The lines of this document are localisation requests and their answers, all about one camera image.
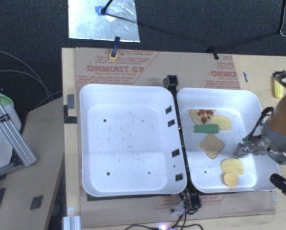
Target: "cardboard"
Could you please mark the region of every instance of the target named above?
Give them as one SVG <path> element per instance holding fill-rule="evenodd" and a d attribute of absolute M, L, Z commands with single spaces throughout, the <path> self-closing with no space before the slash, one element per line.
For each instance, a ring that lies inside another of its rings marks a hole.
<path fill-rule="evenodd" d="M 178 75 L 184 87 L 240 89 L 231 55 L 119 50 L 116 61 L 109 49 L 77 48 L 76 92 L 88 83 L 161 86 L 167 75 Z M 93 198 L 81 182 L 80 104 L 77 98 L 80 215 L 83 228 L 176 221 L 171 209 L 179 195 Z M 275 213 L 270 192 L 245 192 L 201 196 L 202 207 L 189 219 L 224 218 Z"/>

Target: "yellow object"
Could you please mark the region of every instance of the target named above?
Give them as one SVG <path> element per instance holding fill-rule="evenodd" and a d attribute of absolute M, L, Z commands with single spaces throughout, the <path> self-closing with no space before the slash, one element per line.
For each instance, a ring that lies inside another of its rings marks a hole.
<path fill-rule="evenodd" d="M 224 130 L 232 129 L 230 119 L 222 115 L 212 116 L 210 119 L 210 124 L 217 124 L 219 126 L 219 129 L 224 129 Z"/>
<path fill-rule="evenodd" d="M 234 173 L 234 174 L 244 173 L 243 164 L 238 159 L 225 159 L 220 164 L 220 168 L 223 171 L 223 173 Z"/>
<path fill-rule="evenodd" d="M 224 182 L 227 186 L 235 187 L 238 184 L 238 176 L 235 173 L 224 174 Z"/>
<path fill-rule="evenodd" d="M 112 55 L 112 52 L 113 52 L 113 50 L 111 49 L 110 54 L 109 54 L 109 59 L 111 59 L 111 60 L 116 60 L 116 59 L 117 59 L 117 56 L 118 56 L 118 51 L 116 52 L 115 57 L 112 57 L 112 56 L 111 56 L 111 55 Z"/>
<path fill-rule="evenodd" d="M 283 96 L 283 86 L 274 79 L 274 96 L 277 99 Z"/>

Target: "pizza slice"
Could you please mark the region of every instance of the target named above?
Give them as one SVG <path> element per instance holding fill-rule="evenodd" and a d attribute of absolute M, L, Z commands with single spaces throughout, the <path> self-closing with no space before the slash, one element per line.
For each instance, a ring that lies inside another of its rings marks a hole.
<path fill-rule="evenodd" d="M 203 124 L 207 123 L 215 112 L 214 109 L 197 109 L 194 111 Z"/>

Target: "black rod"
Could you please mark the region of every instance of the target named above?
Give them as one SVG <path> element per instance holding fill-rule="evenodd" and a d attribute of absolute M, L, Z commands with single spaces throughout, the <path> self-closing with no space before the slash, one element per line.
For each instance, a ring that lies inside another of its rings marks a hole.
<path fill-rule="evenodd" d="M 280 16 L 280 24 L 279 24 L 279 32 L 283 25 L 283 19 L 285 17 L 285 9 L 286 9 L 286 0 L 282 0 L 282 8 L 281 8 L 281 16 Z"/>
<path fill-rule="evenodd" d="M 106 10 L 110 6 L 111 2 L 113 2 L 113 0 L 108 1 L 107 5 L 100 10 L 101 14 L 105 14 L 106 13 Z"/>

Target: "black post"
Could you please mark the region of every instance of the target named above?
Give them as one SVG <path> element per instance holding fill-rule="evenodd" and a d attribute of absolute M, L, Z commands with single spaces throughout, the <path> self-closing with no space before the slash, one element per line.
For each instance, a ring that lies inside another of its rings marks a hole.
<path fill-rule="evenodd" d="M 113 2 L 113 0 L 108 1 L 107 5 L 100 10 L 101 14 L 105 14 L 106 13 L 106 10 L 110 6 L 111 2 Z"/>
<path fill-rule="evenodd" d="M 280 16 L 280 24 L 278 32 L 280 32 L 283 25 L 283 19 L 285 17 L 285 9 L 286 9 L 286 0 L 282 0 L 282 8 L 281 8 L 281 16 Z"/>

